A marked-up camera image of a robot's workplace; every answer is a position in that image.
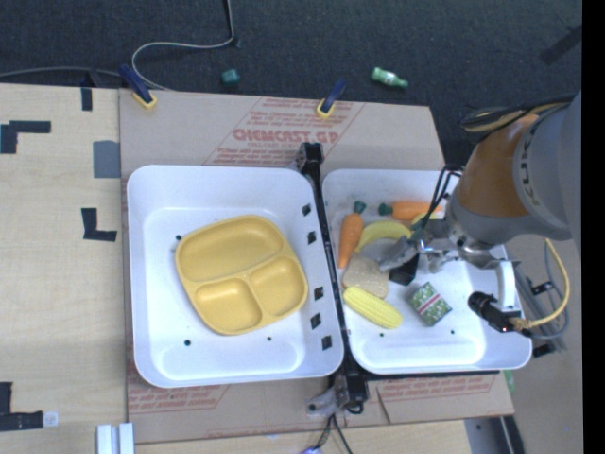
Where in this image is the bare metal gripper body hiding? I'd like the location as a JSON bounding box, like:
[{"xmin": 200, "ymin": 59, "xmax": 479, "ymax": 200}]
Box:
[{"xmin": 415, "ymin": 219, "xmax": 506, "ymax": 270}]

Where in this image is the black cube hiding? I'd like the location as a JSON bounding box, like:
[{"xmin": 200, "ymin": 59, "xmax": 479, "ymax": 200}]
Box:
[{"xmin": 389, "ymin": 252, "xmax": 420, "ymax": 287}]

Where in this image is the yellow banana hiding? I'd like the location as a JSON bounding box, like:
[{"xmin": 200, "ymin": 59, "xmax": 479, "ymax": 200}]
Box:
[{"xmin": 354, "ymin": 219, "xmax": 413, "ymax": 253}]

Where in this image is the tan bread slice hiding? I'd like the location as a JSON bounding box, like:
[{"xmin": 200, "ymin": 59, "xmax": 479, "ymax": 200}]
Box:
[{"xmin": 342, "ymin": 254, "xmax": 390, "ymax": 301}]

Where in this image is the green and white carton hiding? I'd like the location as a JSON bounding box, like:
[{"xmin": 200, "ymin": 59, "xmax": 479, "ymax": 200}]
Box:
[{"xmin": 407, "ymin": 281, "xmax": 454, "ymax": 327}]

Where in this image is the orange carrot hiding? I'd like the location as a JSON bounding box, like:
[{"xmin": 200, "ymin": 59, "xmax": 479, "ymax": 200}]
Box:
[
  {"xmin": 337, "ymin": 200, "xmax": 369, "ymax": 271},
  {"xmin": 377, "ymin": 200, "xmax": 443, "ymax": 222}
]

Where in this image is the yellow corn cob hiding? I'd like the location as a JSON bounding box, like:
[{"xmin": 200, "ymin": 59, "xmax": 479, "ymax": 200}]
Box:
[{"xmin": 342, "ymin": 285, "xmax": 405, "ymax": 330}]

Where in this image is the white plastic tray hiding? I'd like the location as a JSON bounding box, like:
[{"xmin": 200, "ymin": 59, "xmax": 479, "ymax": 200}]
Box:
[
  {"xmin": 126, "ymin": 164, "xmax": 346, "ymax": 390},
  {"xmin": 320, "ymin": 167, "xmax": 534, "ymax": 376}
]

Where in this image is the yellow divided plate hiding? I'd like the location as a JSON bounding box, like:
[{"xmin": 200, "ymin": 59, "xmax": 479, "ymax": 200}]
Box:
[{"xmin": 174, "ymin": 214, "xmax": 309, "ymax": 337}]

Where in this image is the green plastic bottle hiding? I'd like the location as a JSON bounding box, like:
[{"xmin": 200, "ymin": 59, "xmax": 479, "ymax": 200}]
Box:
[{"xmin": 370, "ymin": 66, "xmax": 409, "ymax": 90}]

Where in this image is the brown cardboard board red print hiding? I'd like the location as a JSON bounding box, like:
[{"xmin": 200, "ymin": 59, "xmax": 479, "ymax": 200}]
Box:
[{"xmin": 117, "ymin": 87, "xmax": 516, "ymax": 445}]

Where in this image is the black cylinder on white bracket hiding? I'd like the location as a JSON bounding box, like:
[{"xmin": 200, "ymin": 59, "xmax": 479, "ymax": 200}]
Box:
[{"xmin": 467, "ymin": 258, "xmax": 524, "ymax": 334}]

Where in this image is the black block with thin wires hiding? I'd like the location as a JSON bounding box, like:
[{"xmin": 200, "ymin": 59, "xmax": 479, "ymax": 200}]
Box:
[
  {"xmin": 329, "ymin": 372, "xmax": 370, "ymax": 414},
  {"xmin": 295, "ymin": 141, "xmax": 325, "ymax": 175}
]

